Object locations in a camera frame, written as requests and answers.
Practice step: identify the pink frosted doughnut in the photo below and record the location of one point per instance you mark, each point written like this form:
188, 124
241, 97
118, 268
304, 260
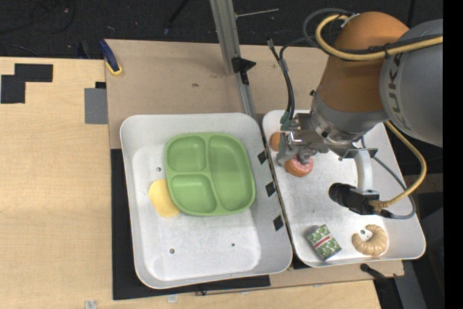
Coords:
298, 170

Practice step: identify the brown cardboard board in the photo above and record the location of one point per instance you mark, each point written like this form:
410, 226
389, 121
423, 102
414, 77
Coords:
173, 87

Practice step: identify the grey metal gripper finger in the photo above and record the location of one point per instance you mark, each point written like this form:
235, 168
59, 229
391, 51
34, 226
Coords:
305, 157
284, 155

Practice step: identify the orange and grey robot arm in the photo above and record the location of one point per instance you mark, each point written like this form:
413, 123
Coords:
358, 83

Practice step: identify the yellow oval toy food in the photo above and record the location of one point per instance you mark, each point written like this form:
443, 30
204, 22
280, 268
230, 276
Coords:
161, 199

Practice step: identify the black cylinder on white bracket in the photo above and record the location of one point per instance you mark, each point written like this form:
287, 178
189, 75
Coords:
356, 199

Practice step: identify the beige croissant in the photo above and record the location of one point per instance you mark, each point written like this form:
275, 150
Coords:
376, 244

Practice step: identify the green divided plate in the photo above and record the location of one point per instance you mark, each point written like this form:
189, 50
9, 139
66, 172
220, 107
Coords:
224, 170

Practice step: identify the green and white carton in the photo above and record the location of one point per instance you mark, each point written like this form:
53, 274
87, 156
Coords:
325, 243

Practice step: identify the white plastic tray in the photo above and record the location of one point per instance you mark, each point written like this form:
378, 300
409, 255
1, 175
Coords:
314, 206
202, 249

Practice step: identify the orange round toy food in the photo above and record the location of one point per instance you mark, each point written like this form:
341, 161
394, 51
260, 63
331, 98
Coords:
275, 142

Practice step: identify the thin black and white rod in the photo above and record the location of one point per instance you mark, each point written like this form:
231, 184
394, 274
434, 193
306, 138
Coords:
247, 97

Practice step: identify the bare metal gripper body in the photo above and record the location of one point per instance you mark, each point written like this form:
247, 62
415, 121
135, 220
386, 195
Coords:
311, 137

